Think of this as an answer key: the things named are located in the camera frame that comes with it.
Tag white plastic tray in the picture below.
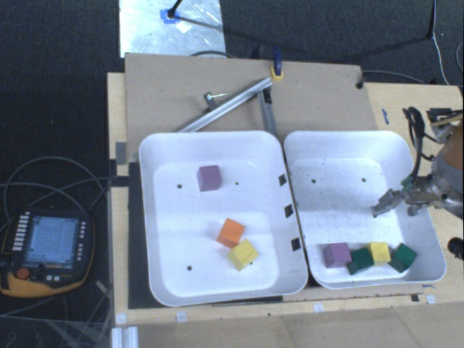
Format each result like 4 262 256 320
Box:
283 130 447 290
138 130 310 307

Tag orange cube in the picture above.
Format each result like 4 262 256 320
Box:
216 217 246 249

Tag yellow cube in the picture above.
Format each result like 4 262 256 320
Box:
366 241 392 267
228 239 259 271

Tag brown cardboard board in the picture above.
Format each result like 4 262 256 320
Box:
124 52 424 303

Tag black cylinder on white bracket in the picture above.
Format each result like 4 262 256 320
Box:
447 236 464 261

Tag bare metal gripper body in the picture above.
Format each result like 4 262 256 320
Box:
400 178 464 213

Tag purple cube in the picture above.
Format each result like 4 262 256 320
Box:
196 165 223 192
323 242 352 269

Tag green cube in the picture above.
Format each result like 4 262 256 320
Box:
388 243 418 273
347 247 375 276

